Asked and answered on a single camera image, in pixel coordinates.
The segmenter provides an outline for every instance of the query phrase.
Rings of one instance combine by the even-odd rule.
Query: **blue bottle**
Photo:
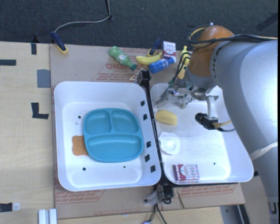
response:
[[[163,58],[155,63],[151,63],[148,68],[149,71],[154,74],[157,73],[158,71],[168,68],[170,64],[173,64],[175,62],[176,62],[175,57],[171,57],[169,59]]]

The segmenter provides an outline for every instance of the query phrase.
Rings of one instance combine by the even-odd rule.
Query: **blue plate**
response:
[[[87,113],[83,132],[89,156],[99,162],[130,161],[144,149],[138,119],[125,109],[106,108]]]

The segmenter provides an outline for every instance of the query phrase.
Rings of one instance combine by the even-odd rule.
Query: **red and white box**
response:
[[[199,179],[199,172],[196,164],[177,164],[174,165],[174,171],[177,181]]]
[[[174,42],[163,42],[163,58],[176,58],[176,45]]]

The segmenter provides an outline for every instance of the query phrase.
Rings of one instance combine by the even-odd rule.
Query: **black floor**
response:
[[[72,24],[66,44],[150,48],[159,37],[185,45],[187,26],[213,22],[234,34],[278,37],[278,0],[109,0],[112,20]],[[71,21],[108,15],[105,0],[0,0],[0,41],[50,43]]]

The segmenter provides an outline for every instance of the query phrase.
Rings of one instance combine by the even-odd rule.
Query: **green bottle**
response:
[[[117,46],[113,46],[109,50],[109,55],[112,56],[120,64],[131,68],[131,70],[135,70],[137,68],[137,65],[132,63],[130,58],[125,53],[123,53]]]

